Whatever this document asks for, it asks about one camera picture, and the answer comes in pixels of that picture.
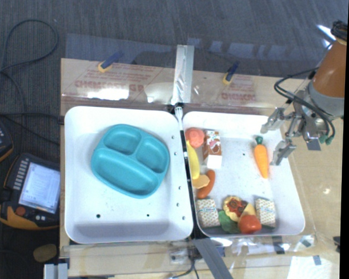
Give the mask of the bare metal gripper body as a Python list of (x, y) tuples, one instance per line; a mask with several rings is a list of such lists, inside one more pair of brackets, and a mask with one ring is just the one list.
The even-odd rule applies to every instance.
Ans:
[(305, 141), (327, 142), (330, 134), (330, 119), (316, 106), (308, 90), (288, 92), (294, 111), (290, 113), (291, 124), (286, 138), (302, 137)]

